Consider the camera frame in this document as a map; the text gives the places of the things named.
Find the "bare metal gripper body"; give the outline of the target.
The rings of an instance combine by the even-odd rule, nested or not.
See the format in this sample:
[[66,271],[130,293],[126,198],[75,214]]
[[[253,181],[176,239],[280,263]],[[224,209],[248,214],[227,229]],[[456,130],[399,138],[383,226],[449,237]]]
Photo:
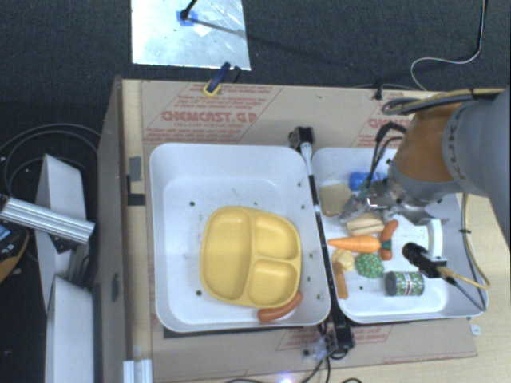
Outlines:
[[379,180],[370,183],[366,197],[369,204],[387,206],[388,218],[401,215],[413,225],[426,225],[434,218],[426,207],[442,200],[447,190],[447,182]]

